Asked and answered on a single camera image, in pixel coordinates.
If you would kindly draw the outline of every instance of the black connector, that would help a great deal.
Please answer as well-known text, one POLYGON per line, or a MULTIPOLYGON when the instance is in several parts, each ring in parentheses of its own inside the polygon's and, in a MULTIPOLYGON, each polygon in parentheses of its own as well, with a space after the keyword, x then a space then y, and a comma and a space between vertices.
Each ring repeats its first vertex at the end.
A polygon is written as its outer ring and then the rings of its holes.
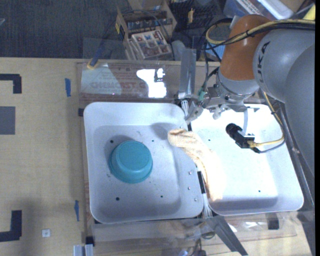
POLYGON ((242 128, 234 123, 229 123, 225 128, 226 133, 235 140, 235 143, 242 149, 250 149, 248 141, 254 141, 253 135, 245 135, 242 128))

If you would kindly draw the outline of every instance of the black corner marker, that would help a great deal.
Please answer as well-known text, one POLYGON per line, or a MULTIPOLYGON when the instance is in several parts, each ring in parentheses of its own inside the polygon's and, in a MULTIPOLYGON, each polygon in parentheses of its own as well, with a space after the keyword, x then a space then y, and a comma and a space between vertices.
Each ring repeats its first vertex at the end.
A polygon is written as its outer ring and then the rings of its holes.
POLYGON ((22 210, 11 211, 10 231, 0 232, 0 242, 19 240, 22 236, 22 210))
POLYGON ((22 78, 19 74, 0 74, 0 81, 12 81, 13 93, 22 94, 22 78))

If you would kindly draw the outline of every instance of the blue cap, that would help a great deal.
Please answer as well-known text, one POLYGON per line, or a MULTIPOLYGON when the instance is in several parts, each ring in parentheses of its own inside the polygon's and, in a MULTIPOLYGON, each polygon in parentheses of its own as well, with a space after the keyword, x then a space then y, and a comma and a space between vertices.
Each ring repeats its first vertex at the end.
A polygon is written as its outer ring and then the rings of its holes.
POLYGON ((110 154, 111 173, 126 183, 139 183, 149 177, 153 161, 150 150, 142 143, 128 140, 120 143, 110 154))

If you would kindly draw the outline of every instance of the beige cloth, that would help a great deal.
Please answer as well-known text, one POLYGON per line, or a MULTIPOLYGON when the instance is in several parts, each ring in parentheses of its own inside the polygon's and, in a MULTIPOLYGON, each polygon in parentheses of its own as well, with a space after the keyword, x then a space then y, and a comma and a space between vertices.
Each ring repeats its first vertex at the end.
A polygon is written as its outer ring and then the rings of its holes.
POLYGON ((173 129, 168 132, 171 145, 181 148, 202 171, 207 193, 212 201, 221 200, 226 188, 226 174, 217 153, 204 144, 193 131, 173 129))

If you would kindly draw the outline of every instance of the gray square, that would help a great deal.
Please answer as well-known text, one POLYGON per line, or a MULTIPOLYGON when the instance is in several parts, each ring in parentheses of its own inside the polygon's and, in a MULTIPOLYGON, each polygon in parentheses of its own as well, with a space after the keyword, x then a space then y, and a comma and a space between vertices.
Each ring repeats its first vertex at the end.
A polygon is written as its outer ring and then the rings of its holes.
POLYGON ((0 106, 0 135, 16 134, 16 107, 0 106))

